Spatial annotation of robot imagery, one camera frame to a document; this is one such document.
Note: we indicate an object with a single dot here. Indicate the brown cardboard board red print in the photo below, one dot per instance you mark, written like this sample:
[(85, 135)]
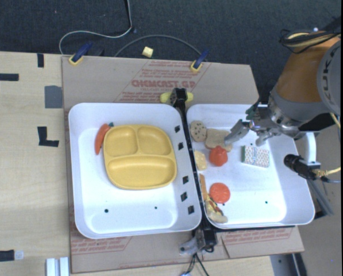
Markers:
[(108, 82)]

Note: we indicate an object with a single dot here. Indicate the orange carrot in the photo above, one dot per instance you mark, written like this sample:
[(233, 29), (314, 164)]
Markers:
[(100, 139)]

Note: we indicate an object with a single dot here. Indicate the tan bread slice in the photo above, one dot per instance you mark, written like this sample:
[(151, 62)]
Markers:
[(214, 138)]

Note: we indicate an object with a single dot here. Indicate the orange round fruit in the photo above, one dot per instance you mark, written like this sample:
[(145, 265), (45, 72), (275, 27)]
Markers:
[(220, 193)]

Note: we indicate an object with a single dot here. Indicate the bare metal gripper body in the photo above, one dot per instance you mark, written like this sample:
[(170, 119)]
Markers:
[(270, 122)]

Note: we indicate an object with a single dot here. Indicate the orange bell pepper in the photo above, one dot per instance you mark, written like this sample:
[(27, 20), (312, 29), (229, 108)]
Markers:
[(218, 157)]

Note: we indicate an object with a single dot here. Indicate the black cylinder on white bracket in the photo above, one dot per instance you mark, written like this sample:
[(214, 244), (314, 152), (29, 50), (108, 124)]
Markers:
[(299, 163)]

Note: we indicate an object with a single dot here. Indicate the thin black rod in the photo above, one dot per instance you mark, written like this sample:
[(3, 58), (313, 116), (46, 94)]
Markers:
[(192, 154)]

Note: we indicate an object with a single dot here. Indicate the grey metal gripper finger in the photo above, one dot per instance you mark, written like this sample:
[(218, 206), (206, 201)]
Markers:
[(263, 139), (236, 132)]

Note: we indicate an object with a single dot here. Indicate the white patterned packet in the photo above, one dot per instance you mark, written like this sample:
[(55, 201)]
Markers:
[(256, 156)]

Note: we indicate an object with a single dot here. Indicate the yellow cube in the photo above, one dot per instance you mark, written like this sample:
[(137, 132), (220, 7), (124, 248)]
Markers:
[(148, 52)]

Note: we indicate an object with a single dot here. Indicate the yellow divided plate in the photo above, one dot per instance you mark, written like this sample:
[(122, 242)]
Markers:
[(139, 157)]

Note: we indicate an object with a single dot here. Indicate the pizza slice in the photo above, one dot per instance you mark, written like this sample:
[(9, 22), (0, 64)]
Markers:
[(212, 208)]

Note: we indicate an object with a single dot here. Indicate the yellow cheese wedge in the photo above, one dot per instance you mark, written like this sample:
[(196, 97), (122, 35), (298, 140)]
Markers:
[(200, 160)]

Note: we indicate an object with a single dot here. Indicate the brown chocolate chip biscuit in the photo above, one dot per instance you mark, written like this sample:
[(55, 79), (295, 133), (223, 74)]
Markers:
[(198, 131)]

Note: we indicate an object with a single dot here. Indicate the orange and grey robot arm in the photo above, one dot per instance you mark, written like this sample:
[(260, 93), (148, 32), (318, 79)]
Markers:
[(300, 79)]

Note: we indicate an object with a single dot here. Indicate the white plastic tray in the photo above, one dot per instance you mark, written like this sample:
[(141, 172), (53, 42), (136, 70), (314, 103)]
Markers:
[(251, 191), (131, 211)]

